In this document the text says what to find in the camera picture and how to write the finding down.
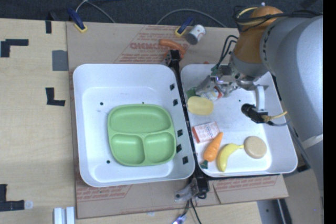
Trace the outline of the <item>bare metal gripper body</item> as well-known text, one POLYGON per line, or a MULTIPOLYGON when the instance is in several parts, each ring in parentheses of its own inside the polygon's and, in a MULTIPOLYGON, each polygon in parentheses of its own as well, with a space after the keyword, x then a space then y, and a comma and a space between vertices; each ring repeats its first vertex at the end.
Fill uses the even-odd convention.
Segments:
POLYGON ((256 81, 267 71, 263 64, 215 65, 211 69, 211 77, 218 86, 227 91, 236 88, 252 91, 257 88, 256 81))

